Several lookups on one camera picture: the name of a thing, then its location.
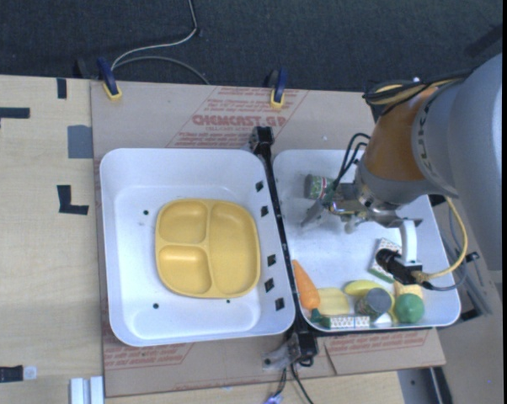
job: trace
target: orange carrot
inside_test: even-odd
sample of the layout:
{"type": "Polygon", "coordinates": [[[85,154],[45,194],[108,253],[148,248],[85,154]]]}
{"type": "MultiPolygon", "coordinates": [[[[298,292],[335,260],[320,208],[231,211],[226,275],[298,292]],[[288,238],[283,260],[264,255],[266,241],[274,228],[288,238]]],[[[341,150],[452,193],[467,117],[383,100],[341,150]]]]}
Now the orange carrot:
{"type": "Polygon", "coordinates": [[[293,260],[292,263],[301,305],[310,311],[314,308],[318,308],[321,303],[321,297],[319,296],[319,292],[313,284],[312,279],[310,279],[309,275],[306,274],[306,271],[297,260],[293,260]]]}

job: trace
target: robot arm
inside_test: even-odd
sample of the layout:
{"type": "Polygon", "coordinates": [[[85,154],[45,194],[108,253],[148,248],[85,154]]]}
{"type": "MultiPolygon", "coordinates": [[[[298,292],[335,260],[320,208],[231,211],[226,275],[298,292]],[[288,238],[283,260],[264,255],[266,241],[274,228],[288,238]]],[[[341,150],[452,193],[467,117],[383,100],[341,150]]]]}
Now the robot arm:
{"type": "Polygon", "coordinates": [[[385,86],[365,99],[384,111],[355,181],[328,190],[323,206],[411,235],[403,205],[424,194],[459,198],[489,268],[502,269],[502,55],[465,77],[385,86]]]}

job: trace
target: green can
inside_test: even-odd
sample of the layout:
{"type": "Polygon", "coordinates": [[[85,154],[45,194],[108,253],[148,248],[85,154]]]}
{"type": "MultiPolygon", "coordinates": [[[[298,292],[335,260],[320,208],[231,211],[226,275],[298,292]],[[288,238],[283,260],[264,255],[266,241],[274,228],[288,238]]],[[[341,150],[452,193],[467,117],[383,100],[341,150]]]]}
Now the green can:
{"type": "Polygon", "coordinates": [[[388,292],[381,288],[374,288],[368,291],[365,296],[355,303],[355,313],[369,316],[371,322],[390,310],[392,298],[388,292]]]}
{"type": "Polygon", "coordinates": [[[327,187],[333,182],[333,178],[319,177],[309,173],[304,179],[304,197],[307,199],[322,199],[327,193],[327,187]]]}

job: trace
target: yellow plastic plate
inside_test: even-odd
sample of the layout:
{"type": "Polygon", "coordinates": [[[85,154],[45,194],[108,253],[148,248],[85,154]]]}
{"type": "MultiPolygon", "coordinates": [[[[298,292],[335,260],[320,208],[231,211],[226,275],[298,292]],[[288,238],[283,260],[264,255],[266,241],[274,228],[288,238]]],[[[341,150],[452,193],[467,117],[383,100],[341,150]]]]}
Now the yellow plastic plate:
{"type": "Polygon", "coordinates": [[[233,298],[259,281],[259,237],[242,206],[214,199],[180,199],[158,213],[156,262],[173,292],[199,298],[233,298]]]}

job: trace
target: white plastic part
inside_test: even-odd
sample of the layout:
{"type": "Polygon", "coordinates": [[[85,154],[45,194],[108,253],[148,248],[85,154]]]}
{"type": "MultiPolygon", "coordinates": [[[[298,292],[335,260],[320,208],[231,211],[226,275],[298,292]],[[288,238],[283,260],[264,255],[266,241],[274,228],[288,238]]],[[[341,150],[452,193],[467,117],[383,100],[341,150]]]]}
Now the white plastic part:
{"type": "Polygon", "coordinates": [[[70,379],[68,400],[70,404],[104,404],[102,376],[70,379]]]}
{"type": "Polygon", "coordinates": [[[100,164],[100,180],[109,321],[119,340],[137,347],[195,343],[276,335],[291,326],[291,286],[264,166],[254,154],[113,150],[100,164]],[[168,202],[185,198],[236,202],[252,215],[261,274],[246,295],[228,300],[178,295],[158,277],[157,213],[168,202]]]}
{"type": "Polygon", "coordinates": [[[37,373],[38,370],[33,365],[24,367],[24,380],[35,380],[37,373]]]}
{"type": "Polygon", "coordinates": [[[345,233],[351,234],[356,230],[356,222],[357,222],[356,215],[351,216],[349,221],[345,223],[345,233]]]}
{"type": "Polygon", "coordinates": [[[402,260],[404,264],[416,263],[418,243],[416,240],[416,225],[412,220],[404,220],[399,227],[402,236],[402,260]]]}

